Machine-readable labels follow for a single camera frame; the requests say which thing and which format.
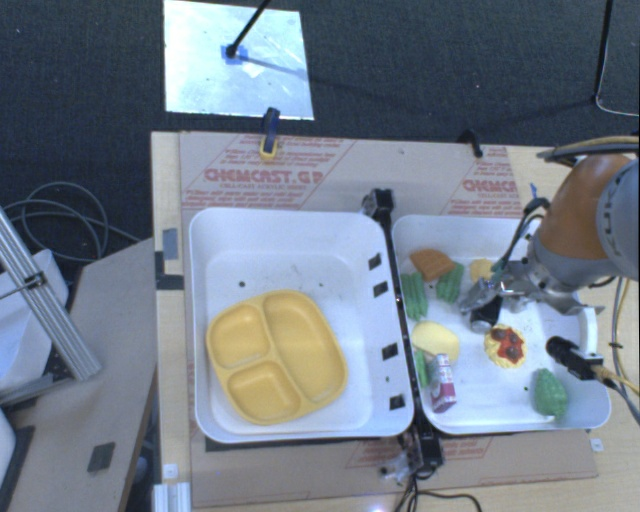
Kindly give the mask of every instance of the cardboard sheet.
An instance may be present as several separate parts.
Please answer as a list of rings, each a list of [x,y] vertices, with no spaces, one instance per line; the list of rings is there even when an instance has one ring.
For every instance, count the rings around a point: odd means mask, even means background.
[[[373,188],[393,189],[394,219],[411,213],[521,215],[503,146],[484,147],[485,156],[476,159],[470,147],[460,144],[280,137],[276,158],[263,161],[259,141],[258,135],[249,134],[181,134],[183,233],[193,215],[210,206],[358,211]],[[187,244],[183,249],[186,265]],[[207,441],[193,413],[190,336],[187,322],[195,508],[399,492],[395,481],[379,473],[400,451],[395,438],[242,448]],[[539,449],[542,443],[544,451]],[[425,488],[597,474],[583,431],[450,438],[443,441],[443,449],[446,463]]]

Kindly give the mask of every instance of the yellow toy food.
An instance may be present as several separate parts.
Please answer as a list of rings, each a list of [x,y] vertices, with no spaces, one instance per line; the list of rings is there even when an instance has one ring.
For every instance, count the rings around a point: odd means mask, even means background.
[[[455,363],[460,354],[460,340],[451,330],[437,322],[419,322],[411,333],[411,343],[422,350],[427,358],[437,354],[447,354],[449,361]]]
[[[484,337],[484,351],[501,368],[519,368],[524,364],[527,345],[513,327],[496,324]]]
[[[484,277],[487,281],[491,279],[493,271],[491,267],[493,263],[486,259],[480,258],[479,260],[473,260],[469,265],[469,273],[471,274],[471,280],[475,283],[481,277]]]

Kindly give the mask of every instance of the reflective metal sheet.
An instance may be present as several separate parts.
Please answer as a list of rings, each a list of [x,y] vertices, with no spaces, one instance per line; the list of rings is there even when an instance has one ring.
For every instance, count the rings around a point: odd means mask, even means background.
[[[165,92],[169,112],[313,120],[300,15],[265,10],[228,59],[255,9],[165,0]]]

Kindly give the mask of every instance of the yellow divided tray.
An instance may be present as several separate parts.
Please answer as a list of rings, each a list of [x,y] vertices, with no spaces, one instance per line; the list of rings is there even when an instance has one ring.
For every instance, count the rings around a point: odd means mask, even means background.
[[[219,313],[207,351],[222,388],[247,421],[273,425],[335,400],[347,364],[331,327],[308,296],[278,290]]]

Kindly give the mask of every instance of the gray carpet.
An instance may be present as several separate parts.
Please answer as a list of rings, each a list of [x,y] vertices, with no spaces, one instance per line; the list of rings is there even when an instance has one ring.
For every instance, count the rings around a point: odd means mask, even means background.
[[[282,133],[455,141],[473,128],[484,143],[555,145],[638,129],[591,101],[604,0],[271,7],[301,13],[316,116],[283,121]],[[637,0],[616,2],[610,108],[638,111],[639,28]],[[255,119],[166,113],[163,47],[160,0],[0,0],[0,204],[72,181],[112,224],[150,236],[151,131],[259,130]],[[75,224],[34,223],[51,244],[91,253]],[[114,236],[108,251],[127,243]]]

